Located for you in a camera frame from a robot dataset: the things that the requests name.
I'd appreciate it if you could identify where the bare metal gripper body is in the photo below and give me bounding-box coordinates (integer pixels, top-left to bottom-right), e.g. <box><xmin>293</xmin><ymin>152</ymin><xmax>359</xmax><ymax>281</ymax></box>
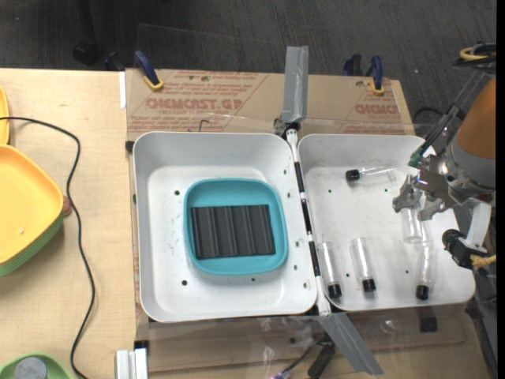
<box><xmin>413</xmin><ymin>154</ymin><xmax>495</xmax><ymax>208</ymax></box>

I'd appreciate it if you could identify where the clear tube with black cap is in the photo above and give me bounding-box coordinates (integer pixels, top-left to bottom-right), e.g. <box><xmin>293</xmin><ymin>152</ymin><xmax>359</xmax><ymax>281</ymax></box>
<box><xmin>414</xmin><ymin>246</ymin><xmax>438</xmax><ymax>302</ymax></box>
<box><xmin>401</xmin><ymin>207</ymin><xmax>425</xmax><ymax>245</ymax></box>
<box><xmin>345</xmin><ymin>166</ymin><xmax>396</xmax><ymax>184</ymax></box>
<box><xmin>349</xmin><ymin>237</ymin><xmax>377</xmax><ymax>293</ymax></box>
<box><xmin>316</xmin><ymin>242</ymin><xmax>343</xmax><ymax>300</ymax></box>

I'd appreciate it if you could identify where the white plastic tray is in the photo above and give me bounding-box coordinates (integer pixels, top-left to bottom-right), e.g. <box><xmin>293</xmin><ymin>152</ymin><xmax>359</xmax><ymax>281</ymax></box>
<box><xmin>296</xmin><ymin>133</ymin><xmax>477</xmax><ymax>313</ymax></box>
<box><xmin>132</xmin><ymin>131</ymin><xmax>319</xmax><ymax>324</ymax></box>

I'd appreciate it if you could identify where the thin black and white rod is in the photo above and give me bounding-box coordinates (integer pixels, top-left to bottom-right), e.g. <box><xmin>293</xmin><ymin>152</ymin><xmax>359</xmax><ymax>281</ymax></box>
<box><xmin>284</xmin><ymin>128</ymin><xmax>332</xmax><ymax>317</ymax></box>

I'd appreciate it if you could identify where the black ribbed rack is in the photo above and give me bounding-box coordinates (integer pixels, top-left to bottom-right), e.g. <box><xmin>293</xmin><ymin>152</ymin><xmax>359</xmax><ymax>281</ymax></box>
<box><xmin>190</xmin><ymin>203</ymin><xmax>277</xmax><ymax>261</ymax></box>

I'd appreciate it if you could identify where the teal plate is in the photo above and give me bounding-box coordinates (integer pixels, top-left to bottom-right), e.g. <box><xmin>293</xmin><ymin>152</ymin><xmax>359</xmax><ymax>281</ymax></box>
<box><xmin>183</xmin><ymin>178</ymin><xmax>290</xmax><ymax>276</ymax></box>

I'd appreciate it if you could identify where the brown cardboard board, red print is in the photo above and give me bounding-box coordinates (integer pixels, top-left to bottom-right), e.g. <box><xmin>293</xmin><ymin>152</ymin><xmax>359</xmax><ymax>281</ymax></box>
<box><xmin>125</xmin><ymin>68</ymin><xmax>467</xmax><ymax>373</ymax></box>

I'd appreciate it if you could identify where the black office chair base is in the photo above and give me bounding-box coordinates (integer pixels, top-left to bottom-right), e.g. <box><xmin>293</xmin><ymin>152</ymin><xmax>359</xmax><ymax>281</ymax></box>
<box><xmin>64</xmin><ymin>0</ymin><xmax>175</xmax><ymax>65</ymax></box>

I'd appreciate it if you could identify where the yellow divided plate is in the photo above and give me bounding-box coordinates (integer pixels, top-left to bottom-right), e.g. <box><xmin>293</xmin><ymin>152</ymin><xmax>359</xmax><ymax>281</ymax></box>
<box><xmin>0</xmin><ymin>144</ymin><xmax>65</xmax><ymax>266</ymax></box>

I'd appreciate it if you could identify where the grey round can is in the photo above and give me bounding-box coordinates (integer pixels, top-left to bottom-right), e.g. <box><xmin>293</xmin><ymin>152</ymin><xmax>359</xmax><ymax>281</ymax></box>
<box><xmin>14</xmin><ymin>356</ymin><xmax>48</xmax><ymax>379</ymax></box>

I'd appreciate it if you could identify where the black cylinder on white bracket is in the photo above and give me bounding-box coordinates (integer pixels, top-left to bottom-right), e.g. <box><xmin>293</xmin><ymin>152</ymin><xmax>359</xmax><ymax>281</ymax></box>
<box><xmin>441</xmin><ymin>201</ymin><xmax>492</xmax><ymax>270</ymax></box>

